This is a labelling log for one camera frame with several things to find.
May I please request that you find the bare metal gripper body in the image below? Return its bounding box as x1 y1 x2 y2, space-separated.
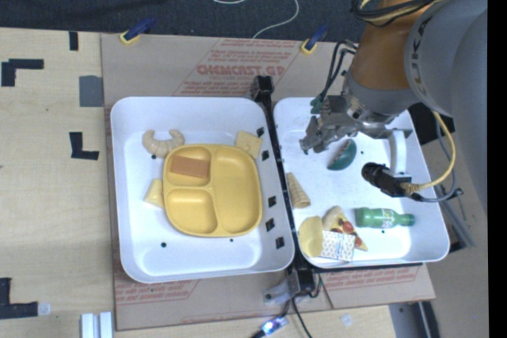
316 94 402 141

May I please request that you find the thin black rod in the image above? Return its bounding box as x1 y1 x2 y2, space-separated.
260 90 304 275

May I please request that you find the white plastic tray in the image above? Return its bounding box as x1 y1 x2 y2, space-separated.
273 97 452 270
109 96 296 285

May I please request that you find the beige ice cream cone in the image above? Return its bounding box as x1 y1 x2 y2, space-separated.
285 171 313 209

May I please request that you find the yellow cheese slice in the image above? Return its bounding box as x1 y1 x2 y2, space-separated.
234 130 264 160

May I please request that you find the pizza slice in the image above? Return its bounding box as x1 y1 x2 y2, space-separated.
321 205 369 253

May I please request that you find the green bottle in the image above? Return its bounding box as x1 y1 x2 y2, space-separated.
353 207 416 230

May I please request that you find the yellow round bread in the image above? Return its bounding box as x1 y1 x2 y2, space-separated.
297 215 326 259

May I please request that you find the yellow divided plate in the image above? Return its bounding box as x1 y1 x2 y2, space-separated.
162 143 264 238

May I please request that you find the white carton with orange pattern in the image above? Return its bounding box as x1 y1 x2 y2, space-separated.
316 230 357 263

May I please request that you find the brown toast slice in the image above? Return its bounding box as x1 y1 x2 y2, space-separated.
170 154 211 179

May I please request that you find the beige croissant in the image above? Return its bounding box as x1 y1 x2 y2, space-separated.
142 128 187 160

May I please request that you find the brown cardboard board red print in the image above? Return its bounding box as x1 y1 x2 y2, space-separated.
100 33 436 332

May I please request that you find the yellow cheese wedge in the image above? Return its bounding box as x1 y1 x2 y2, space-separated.
143 177 165 207

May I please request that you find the black block with thin wires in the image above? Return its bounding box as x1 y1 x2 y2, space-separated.
285 264 322 298
250 75 276 103

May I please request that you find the black cylinder on white bracket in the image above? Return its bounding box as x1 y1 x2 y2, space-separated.
360 128 415 197

